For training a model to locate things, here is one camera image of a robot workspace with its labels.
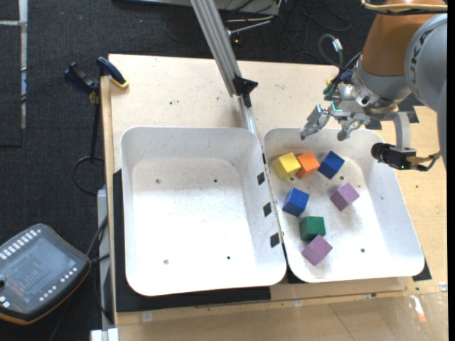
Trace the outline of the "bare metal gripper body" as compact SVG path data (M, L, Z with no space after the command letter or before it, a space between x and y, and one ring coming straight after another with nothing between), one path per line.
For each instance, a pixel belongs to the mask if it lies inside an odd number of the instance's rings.
M343 84L337 86L331 101L338 116L357 118L360 115L384 120L397 110L397 101L378 96L364 86Z

